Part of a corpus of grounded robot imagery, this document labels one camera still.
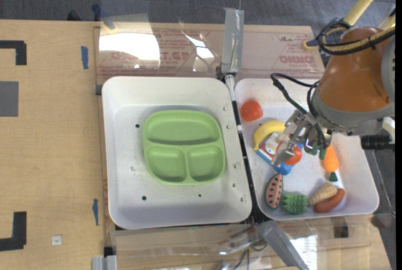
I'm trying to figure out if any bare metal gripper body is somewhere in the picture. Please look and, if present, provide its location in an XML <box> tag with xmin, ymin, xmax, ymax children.
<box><xmin>283</xmin><ymin>109</ymin><xmax>333</xmax><ymax>150</ymax></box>

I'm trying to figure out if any blue and white toy carton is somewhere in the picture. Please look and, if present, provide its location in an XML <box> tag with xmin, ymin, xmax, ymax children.
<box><xmin>256</xmin><ymin>132</ymin><xmax>304</xmax><ymax>176</ymax></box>

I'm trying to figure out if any yellow banana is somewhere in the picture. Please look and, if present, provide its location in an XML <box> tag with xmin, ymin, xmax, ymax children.
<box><xmin>253</xmin><ymin>120</ymin><xmax>287</xmax><ymax>152</ymax></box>

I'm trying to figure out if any orange carrot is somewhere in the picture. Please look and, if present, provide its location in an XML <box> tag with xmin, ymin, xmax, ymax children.
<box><xmin>322</xmin><ymin>144</ymin><xmax>340</xmax><ymax>183</ymax></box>

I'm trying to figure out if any red watermelon slice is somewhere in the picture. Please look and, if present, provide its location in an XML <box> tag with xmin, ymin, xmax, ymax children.
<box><xmin>264</xmin><ymin>173</ymin><xmax>285</xmax><ymax>210</ymax></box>

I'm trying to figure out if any red toy tomato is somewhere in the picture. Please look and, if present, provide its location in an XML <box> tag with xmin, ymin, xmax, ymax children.
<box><xmin>240</xmin><ymin>99</ymin><xmax>264</xmax><ymax>122</ymax></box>

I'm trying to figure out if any beige ice cream cone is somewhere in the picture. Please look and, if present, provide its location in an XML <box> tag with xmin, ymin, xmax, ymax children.
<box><xmin>307</xmin><ymin>182</ymin><xmax>339</xmax><ymax>207</ymax></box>

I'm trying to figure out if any green toy vegetable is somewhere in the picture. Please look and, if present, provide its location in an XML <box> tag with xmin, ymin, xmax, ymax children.
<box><xmin>280</xmin><ymin>192</ymin><xmax>310</xmax><ymax>215</ymax></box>

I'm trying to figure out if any white plastic tray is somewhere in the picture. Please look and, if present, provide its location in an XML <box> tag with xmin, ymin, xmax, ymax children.
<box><xmin>234</xmin><ymin>77</ymin><xmax>380</xmax><ymax>222</ymax></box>
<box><xmin>100</xmin><ymin>75</ymin><xmax>253</xmax><ymax>230</ymax></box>

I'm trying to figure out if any red-brown sausage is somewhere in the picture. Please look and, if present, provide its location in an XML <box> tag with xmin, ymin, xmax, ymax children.
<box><xmin>313</xmin><ymin>188</ymin><xmax>346</xmax><ymax>213</ymax></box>

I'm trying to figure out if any brown cardboard board, red print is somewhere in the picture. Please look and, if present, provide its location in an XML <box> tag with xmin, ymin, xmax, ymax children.
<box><xmin>94</xmin><ymin>22</ymin><xmax>392</xmax><ymax>270</ymax></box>

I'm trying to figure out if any green divided plate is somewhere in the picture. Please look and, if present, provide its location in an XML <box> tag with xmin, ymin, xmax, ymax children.
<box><xmin>142</xmin><ymin>109</ymin><xmax>227</xmax><ymax>186</ymax></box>

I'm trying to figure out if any black cylinder on white bracket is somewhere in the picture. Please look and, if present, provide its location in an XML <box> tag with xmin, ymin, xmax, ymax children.
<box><xmin>360</xmin><ymin>116</ymin><xmax>396</xmax><ymax>152</ymax></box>

